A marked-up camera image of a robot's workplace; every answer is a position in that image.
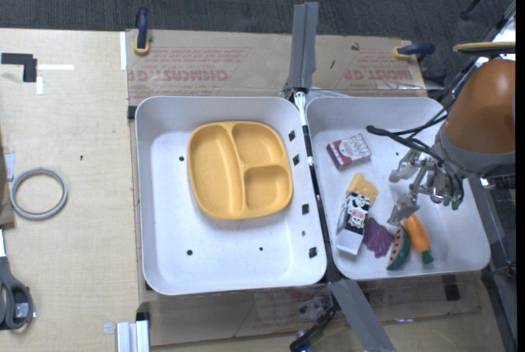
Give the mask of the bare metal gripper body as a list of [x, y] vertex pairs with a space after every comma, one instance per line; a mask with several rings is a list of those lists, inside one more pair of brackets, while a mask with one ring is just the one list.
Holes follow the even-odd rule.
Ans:
[[436, 204], [461, 204], [464, 199], [463, 181], [433, 159], [413, 160], [415, 178], [409, 184], [409, 195], [414, 201], [427, 196]]

